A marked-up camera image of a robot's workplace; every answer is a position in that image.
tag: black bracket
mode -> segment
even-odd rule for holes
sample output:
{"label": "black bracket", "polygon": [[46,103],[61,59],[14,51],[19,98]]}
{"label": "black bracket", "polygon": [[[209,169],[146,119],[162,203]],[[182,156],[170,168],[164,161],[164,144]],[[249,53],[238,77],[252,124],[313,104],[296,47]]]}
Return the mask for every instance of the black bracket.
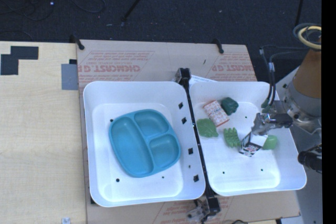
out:
{"label": "black bracket", "polygon": [[205,166],[205,161],[204,161],[204,155],[201,147],[201,142],[199,141],[200,137],[198,135],[198,130],[196,126],[196,121],[195,121],[195,115],[193,111],[193,105],[191,103],[191,97],[189,93],[189,80],[191,78],[191,72],[189,68],[179,68],[176,75],[175,75],[175,82],[183,86],[183,88],[186,91],[187,98],[188,98],[188,104],[189,104],[189,109],[190,109],[190,115],[191,119],[193,122],[194,126],[194,133],[197,141],[197,146],[198,146],[198,151],[199,151],[199,156],[201,158],[201,163],[202,163],[202,168],[203,168],[203,173],[204,173],[204,178],[205,178],[205,195],[207,199],[207,203],[209,206],[209,214],[208,216],[214,216],[218,212],[220,212],[220,205],[217,197],[215,197],[214,191],[211,189],[210,184],[209,184],[209,179],[207,176],[207,171],[206,171],[206,166]]}
{"label": "black bracket", "polygon": [[220,54],[223,54],[223,53],[224,53],[224,50],[223,50],[223,48],[222,48],[222,43],[219,41],[219,39],[215,38],[215,39],[212,41],[212,43],[217,45]]}
{"label": "black bracket", "polygon": [[80,40],[74,35],[70,35],[70,43],[76,43],[80,50],[84,50],[85,46],[80,42]]}

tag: green toy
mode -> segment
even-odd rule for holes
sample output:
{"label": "green toy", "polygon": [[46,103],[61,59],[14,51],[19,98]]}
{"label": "green toy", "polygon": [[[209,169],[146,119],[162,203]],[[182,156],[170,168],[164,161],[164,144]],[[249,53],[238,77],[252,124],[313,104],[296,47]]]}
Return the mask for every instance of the green toy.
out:
{"label": "green toy", "polygon": [[274,150],[278,142],[278,138],[275,135],[268,135],[264,145],[264,150]]}
{"label": "green toy", "polygon": [[224,129],[224,139],[229,147],[240,146],[240,140],[236,128]]}
{"label": "green toy", "polygon": [[216,126],[210,119],[199,119],[196,121],[198,134],[204,137],[218,137]]}
{"label": "green toy", "polygon": [[235,113],[239,106],[238,103],[230,97],[224,98],[222,102],[220,103],[220,105],[222,109],[224,109],[225,113],[229,116],[232,113]]}

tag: black mat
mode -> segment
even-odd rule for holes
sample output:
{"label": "black mat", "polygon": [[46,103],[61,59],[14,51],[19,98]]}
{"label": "black mat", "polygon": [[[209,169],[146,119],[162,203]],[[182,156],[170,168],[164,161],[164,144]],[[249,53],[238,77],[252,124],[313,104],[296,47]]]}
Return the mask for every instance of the black mat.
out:
{"label": "black mat", "polygon": [[[268,82],[259,48],[304,47],[297,24],[321,25],[322,0],[0,0],[0,40],[68,42],[80,39],[247,45],[257,79]],[[267,48],[267,57],[284,49]],[[305,52],[274,58],[276,81],[297,66]]]}

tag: white tray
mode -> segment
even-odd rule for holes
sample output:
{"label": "white tray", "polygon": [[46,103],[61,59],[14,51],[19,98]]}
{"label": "white tray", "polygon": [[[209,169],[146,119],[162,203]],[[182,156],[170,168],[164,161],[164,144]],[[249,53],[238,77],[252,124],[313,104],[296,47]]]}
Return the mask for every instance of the white tray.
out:
{"label": "white tray", "polygon": [[297,160],[298,151],[289,129],[270,130],[269,134],[277,136],[276,148],[260,149],[252,157],[225,143],[225,128],[235,127],[240,140],[251,131],[268,90],[269,84],[265,82],[197,82],[190,87],[196,121],[207,118],[203,105],[208,101],[220,102],[230,97],[239,104],[237,111],[228,116],[230,120],[217,128],[218,137],[199,136],[209,184],[219,195],[297,190],[306,184],[305,169]]}
{"label": "white tray", "polygon": [[[95,81],[85,87],[83,100],[90,194],[98,205],[197,199],[204,193],[204,173],[182,86],[176,82]],[[142,109],[154,109],[166,117],[179,140],[181,157],[164,171],[136,178],[119,164],[109,141],[109,126],[111,119]]]}

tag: blue divided plate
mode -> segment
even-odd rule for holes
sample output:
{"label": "blue divided plate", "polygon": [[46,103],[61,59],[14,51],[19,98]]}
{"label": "blue divided plate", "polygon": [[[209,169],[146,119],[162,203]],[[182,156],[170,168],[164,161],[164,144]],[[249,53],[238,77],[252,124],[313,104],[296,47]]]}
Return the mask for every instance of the blue divided plate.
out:
{"label": "blue divided plate", "polygon": [[114,119],[109,138],[120,165],[133,177],[166,170],[181,155],[173,128],[156,110],[139,110]]}

